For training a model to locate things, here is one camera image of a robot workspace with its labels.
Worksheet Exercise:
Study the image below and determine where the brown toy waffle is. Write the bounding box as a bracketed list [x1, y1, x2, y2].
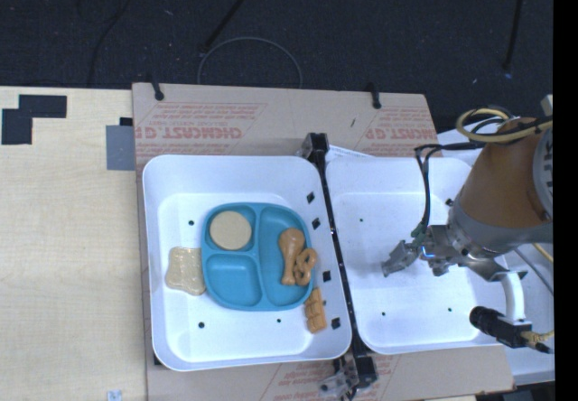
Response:
[303, 286, 329, 335]

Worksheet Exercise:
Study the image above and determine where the brown cardboard board red print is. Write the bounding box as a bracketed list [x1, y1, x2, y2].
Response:
[131, 82, 517, 401]

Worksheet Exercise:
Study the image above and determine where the brown toy pretzel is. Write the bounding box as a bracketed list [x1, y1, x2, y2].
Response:
[293, 247, 319, 288]

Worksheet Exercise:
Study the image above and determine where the white paper sheet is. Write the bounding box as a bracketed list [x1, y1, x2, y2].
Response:
[325, 144, 377, 162]

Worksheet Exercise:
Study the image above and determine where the black cylinder on white bracket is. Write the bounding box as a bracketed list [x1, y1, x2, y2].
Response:
[468, 269, 535, 350]

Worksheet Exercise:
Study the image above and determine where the round beige biscuit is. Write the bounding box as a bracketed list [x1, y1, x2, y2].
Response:
[208, 210, 254, 251]

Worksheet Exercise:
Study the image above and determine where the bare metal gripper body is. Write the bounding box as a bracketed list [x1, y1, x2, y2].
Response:
[421, 224, 503, 270]

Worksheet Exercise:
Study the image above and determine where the white plastic tray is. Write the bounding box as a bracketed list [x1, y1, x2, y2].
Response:
[324, 154, 512, 356]
[141, 154, 354, 373]

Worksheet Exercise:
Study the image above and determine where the brown toy chicken drumstick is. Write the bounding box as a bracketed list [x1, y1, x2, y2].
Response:
[277, 227, 307, 287]

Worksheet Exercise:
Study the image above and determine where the thin black rod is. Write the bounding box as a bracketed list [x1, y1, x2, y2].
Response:
[312, 150, 368, 360]

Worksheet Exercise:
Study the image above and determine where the beige toy bread slice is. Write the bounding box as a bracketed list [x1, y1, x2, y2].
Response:
[163, 246, 208, 297]

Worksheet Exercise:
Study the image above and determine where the blue divided plate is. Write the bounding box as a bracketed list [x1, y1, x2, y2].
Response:
[200, 201, 316, 312]

